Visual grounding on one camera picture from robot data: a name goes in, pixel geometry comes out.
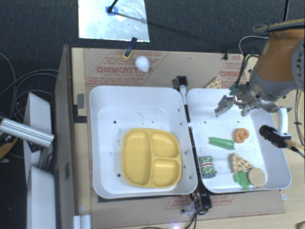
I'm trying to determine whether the tan round biscuit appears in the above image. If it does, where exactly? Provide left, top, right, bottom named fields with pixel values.
left=247, top=167, right=266, bottom=187

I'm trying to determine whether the white egg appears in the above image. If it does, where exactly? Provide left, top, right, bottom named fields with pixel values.
left=134, top=55, right=151, bottom=73

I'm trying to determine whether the black cylinder on white bracket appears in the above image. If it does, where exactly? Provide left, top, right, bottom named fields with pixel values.
left=259, top=106, right=293, bottom=149

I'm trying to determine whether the white plastic tray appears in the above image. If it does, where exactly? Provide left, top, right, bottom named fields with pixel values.
left=185, top=87, right=293, bottom=194
left=89, top=85, right=199, bottom=199

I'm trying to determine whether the green celery stick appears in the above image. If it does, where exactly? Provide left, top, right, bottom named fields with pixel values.
left=208, top=136, right=236, bottom=151

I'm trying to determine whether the yellow divided plate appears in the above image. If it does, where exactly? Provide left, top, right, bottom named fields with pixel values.
left=121, top=127, right=183, bottom=189

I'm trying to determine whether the green broccoli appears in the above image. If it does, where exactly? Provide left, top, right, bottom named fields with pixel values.
left=233, top=170, right=251, bottom=189

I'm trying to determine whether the green and white can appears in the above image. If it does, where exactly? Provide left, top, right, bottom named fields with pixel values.
left=198, top=156, right=217, bottom=179

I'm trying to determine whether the brown cardboard board red print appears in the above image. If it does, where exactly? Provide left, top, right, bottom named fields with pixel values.
left=83, top=48, right=286, bottom=229

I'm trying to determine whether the orange pretzel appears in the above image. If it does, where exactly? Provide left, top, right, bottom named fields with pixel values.
left=233, top=127, right=250, bottom=144

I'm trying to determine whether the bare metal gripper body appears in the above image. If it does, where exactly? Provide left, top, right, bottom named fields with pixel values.
left=234, top=83, right=293, bottom=114

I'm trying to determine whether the thin black and white rod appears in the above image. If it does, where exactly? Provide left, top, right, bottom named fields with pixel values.
left=180, top=85, right=203, bottom=195

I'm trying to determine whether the pizza slice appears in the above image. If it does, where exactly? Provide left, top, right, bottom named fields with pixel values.
left=229, top=152, right=254, bottom=174
left=205, top=77, right=223, bottom=90

